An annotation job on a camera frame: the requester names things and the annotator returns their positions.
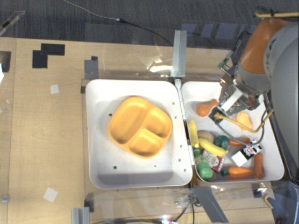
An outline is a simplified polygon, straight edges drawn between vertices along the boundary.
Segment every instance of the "yellow divided plate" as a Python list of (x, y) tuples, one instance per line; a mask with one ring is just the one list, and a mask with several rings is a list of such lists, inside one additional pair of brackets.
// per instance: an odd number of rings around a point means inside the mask
[(112, 141), (140, 158), (151, 158), (158, 154), (171, 132), (170, 117), (140, 97), (126, 99), (108, 125)]

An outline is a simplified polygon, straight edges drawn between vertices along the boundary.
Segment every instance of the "yellow cable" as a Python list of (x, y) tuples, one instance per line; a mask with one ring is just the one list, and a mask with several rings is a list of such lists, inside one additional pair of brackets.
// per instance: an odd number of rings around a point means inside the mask
[(231, 118), (229, 118), (229, 117), (226, 117), (226, 116), (224, 116), (224, 115), (222, 115), (222, 114), (220, 114), (220, 113), (216, 113), (216, 114), (214, 115), (214, 117), (215, 117), (216, 119), (225, 119), (225, 120), (227, 120), (227, 121), (229, 121), (229, 122), (231, 122), (231, 123), (233, 123), (233, 124), (235, 124), (235, 125), (238, 125), (239, 127), (243, 128), (243, 129), (248, 130), (248, 131), (251, 132), (251, 133), (257, 133), (257, 132), (258, 132), (258, 131), (265, 125), (265, 121), (272, 115), (273, 112), (274, 112), (274, 110), (271, 109), (271, 110), (269, 111), (269, 113), (267, 114), (267, 116), (263, 119), (263, 121), (261, 122), (261, 124), (259, 125), (259, 127), (258, 127), (256, 130), (250, 129), (250, 128), (248, 128), (247, 126), (245, 126), (244, 124), (241, 124), (241, 123), (239, 123), (238, 121), (235, 121), (235, 120), (233, 120), (233, 119), (231, 119)]
[(275, 13), (270, 14), (270, 13), (258, 13), (258, 11), (256, 11), (256, 16), (260, 17), (260, 18), (267, 18), (267, 17), (298, 17), (299, 13)]

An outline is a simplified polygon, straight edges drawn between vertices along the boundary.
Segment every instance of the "wooden table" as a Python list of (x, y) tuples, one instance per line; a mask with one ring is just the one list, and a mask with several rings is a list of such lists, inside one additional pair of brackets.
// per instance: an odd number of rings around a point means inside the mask
[[(47, 69), (33, 69), (32, 51), (40, 50), (41, 43), (65, 44), (65, 55), (48, 56)], [(84, 60), (97, 56), (100, 74), (109, 75), (116, 70), (141, 74), (146, 73), (154, 61), (171, 65), (172, 48), (0, 38), (0, 50), (12, 52), (11, 70), (3, 80), (7, 86), (5, 89), (2, 89), (4, 83), (0, 86), (0, 100), (8, 100), (12, 107), (11, 112), (0, 114), (0, 191), (2, 194), (8, 191), (10, 195), (8, 205), (1, 203), (0, 223), (71, 223), (71, 209), (82, 208), (86, 195), (80, 93), (81, 80), (85, 77)], [(216, 79), (221, 71), (215, 66), (225, 55), (224, 50), (188, 48), (186, 72), (209, 74)], [(51, 94), (50, 86), (55, 84), (59, 85), (59, 93)], [(43, 198), (48, 187), (58, 192), (54, 202)], [(271, 210), (262, 199), (253, 198), (251, 190), (244, 192), (248, 187), (228, 185), (230, 196), (218, 194), (221, 207), (226, 207), (227, 218), (231, 223), (273, 223)], [(163, 191), (164, 197), (171, 200), (168, 190)], [(99, 197), (107, 194), (99, 189), (94, 191)], [(144, 192), (151, 197), (150, 207), (160, 203), (161, 192), (156, 190), (123, 192), (113, 203), (113, 215), (122, 216), (116, 207), (124, 200), (135, 208), (132, 213), (149, 213), (138, 205), (140, 194)], [(180, 209), (169, 209), (172, 214), (180, 212)], [(195, 223), (209, 223), (202, 207), (196, 208), (196, 212)], [(97, 216), (101, 213), (91, 214), (92, 220), (100, 218)], [(192, 223), (191, 219), (192, 214), (187, 210), (180, 223)]]

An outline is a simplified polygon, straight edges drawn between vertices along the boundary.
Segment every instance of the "white tray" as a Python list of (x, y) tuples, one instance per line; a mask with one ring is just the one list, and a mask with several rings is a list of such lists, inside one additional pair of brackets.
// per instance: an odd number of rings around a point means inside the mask
[[(211, 132), (214, 137), (224, 135), (224, 133), (214, 124), (214, 122), (207, 116), (201, 117), (197, 115), (196, 108), (201, 102), (207, 102), (213, 98), (218, 100), (220, 96), (221, 86), (218, 82), (187, 82), (182, 86), (182, 96), (184, 99), (184, 106), (187, 119), (193, 119), (196, 123), (197, 130), (206, 130)], [(243, 111), (246, 112), (253, 124), (253, 129), (256, 129), (261, 123), (261, 116), (265, 110), (264, 104), (260, 104), (254, 111)], [(249, 131), (242, 131), (238, 126), (223, 120), (221, 126), (224, 127), (229, 133), (235, 137), (249, 137), (251, 140), (259, 140), (261, 136), (261, 130), (258, 133), (250, 133)], [(270, 124), (267, 120), (265, 123), (264, 138), (261, 142), (263, 154), (263, 169), (264, 177), (262, 179), (247, 178), (243, 180), (234, 180), (228, 176), (222, 177), (220, 174), (217, 175), (217, 181), (219, 182), (250, 182), (250, 181), (276, 181), (283, 177), (284, 166), (279, 153), (279, 149), (275, 140), (275, 136)], [(224, 165), (222, 169), (226, 169), (229, 166), (235, 165), (231, 156), (239, 151), (240, 147), (229, 147), (229, 153), (224, 155)], [(253, 168), (253, 159), (251, 158), (246, 164), (243, 165), (245, 168)]]
[[(85, 93), (90, 178), (96, 187), (183, 186), (191, 180), (186, 134), (174, 85), (165, 81), (93, 80)], [(108, 136), (109, 114), (130, 96), (152, 102), (172, 120), (172, 134), (153, 158), (138, 158), (118, 147)]]

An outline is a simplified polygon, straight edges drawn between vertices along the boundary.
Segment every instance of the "white paper sticker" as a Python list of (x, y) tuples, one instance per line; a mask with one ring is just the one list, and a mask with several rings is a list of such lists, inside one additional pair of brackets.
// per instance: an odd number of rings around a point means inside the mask
[(55, 198), (57, 196), (58, 192), (55, 191), (54, 189), (48, 187), (47, 191), (43, 195), (43, 198), (48, 200), (49, 202), (53, 203), (55, 201)]
[(2, 63), (0, 63), (0, 83), (2, 82), (3, 78), (4, 78), (4, 74), (2, 72)]
[(59, 93), (59, 86), (57, 84), (51, 85), (51, 94), (58, 94)]

